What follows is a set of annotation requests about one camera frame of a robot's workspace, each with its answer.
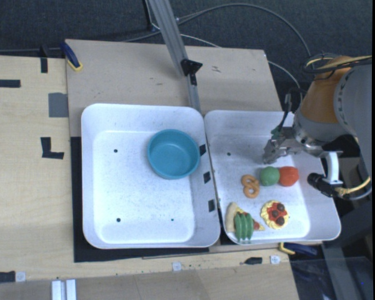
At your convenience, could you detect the pale wood board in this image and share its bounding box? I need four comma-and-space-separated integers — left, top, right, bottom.
64, 39, 291, 260

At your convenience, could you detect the green pea pod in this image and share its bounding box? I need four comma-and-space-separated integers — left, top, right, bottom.
233, 212, 255, 242

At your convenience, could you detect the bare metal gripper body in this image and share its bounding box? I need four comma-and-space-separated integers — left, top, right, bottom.
269, 126, 325, 158

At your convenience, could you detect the orange-red ball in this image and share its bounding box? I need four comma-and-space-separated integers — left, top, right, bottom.
278, 166, 300, 188

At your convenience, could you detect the green ball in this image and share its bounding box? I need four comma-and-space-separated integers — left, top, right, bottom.
259, 166, 281, 188

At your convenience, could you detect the yellow pizza slice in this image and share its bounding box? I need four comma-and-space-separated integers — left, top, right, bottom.
225, 201, 266, 233

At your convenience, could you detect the black cylinder on white bracket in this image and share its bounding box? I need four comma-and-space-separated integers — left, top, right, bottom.
306, 150, 345, 198

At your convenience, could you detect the yellow spaghetti with meatballs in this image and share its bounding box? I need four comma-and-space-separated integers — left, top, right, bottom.
260, 199, 291, 230

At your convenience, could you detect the blue bowl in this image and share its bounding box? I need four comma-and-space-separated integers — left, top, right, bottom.
146, 129, 202, 181

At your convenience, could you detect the white plastic tray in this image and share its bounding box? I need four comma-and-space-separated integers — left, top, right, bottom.
81, 102, 221, 250
203, 109, 343, 246

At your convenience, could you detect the orange pretzel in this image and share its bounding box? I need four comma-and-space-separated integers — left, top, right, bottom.
241, 174, 261, 199

